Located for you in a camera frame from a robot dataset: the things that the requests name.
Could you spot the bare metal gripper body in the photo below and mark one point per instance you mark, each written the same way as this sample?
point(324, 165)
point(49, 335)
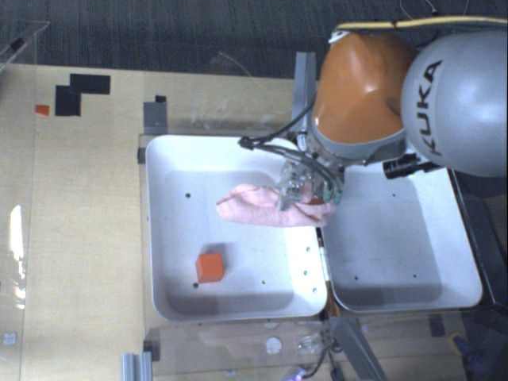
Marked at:
point(297, 175)

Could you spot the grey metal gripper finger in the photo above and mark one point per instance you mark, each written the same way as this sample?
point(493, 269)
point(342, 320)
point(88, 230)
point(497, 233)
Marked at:
point(284, 201)

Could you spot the pink cloth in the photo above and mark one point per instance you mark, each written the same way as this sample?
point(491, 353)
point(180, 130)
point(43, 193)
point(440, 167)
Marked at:
point(254, 210)

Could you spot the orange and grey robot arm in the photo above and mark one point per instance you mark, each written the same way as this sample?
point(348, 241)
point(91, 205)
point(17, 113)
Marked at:
point(448, 101)

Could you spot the white plastic tray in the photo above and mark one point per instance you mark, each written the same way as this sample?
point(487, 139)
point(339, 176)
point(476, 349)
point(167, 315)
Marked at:
point(242, 260)
point(397, 248)

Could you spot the thin black and white rod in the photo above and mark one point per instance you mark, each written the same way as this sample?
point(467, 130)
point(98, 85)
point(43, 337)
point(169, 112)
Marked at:
point(324, 262)

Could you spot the orange cube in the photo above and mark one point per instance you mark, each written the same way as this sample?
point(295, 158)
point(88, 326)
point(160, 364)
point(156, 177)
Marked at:
point(210, 268)

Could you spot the pale wood board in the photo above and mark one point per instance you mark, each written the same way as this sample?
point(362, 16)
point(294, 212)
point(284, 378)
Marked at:
point(83, 220)

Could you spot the black cylinder on white bracket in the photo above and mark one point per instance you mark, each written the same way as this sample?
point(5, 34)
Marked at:
point(399, 168)

